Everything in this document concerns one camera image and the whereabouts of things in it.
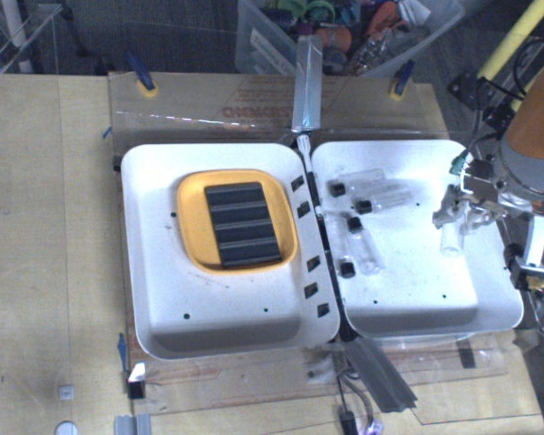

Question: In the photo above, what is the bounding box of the clear bottle with black cap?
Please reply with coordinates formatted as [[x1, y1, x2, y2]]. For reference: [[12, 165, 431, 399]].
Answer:
[[354, 188, 415, 216], [324, 213, 357, 279], [345, 216, 387, 276], [327, 168, 388, 198]]

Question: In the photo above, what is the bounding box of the black ribbed block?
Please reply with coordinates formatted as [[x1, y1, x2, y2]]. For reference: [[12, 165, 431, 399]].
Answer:
[[203, 180, 284, 269]]

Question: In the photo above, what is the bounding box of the black cylinder on white bracket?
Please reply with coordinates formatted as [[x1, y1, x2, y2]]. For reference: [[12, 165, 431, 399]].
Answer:
[[502, 213, 544, 292]]

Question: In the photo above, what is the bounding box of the white plastic tray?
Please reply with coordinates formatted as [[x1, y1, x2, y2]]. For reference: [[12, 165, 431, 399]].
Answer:
[[120, 142, 343, 361], [308, 139, 525, 339]]

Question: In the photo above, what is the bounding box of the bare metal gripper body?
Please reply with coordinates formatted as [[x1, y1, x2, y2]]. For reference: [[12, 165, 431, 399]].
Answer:
[[459, 156, 512, 209]]

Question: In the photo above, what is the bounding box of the yellow plate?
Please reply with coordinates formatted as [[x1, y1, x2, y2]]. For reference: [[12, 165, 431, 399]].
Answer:
[[176, 169, 299, 275]]

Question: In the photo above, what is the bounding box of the clear plastic bottle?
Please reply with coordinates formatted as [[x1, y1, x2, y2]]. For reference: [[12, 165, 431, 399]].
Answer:
[[439, 218, 466, 258]]

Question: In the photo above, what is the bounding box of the black block with thin wires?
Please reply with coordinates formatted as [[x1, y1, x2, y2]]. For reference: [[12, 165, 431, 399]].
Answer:
[[338, 406, 360, 435]]

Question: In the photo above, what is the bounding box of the brown cardboard board, red print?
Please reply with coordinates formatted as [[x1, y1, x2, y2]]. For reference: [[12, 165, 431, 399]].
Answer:
[[107, 71, 544, 427]]

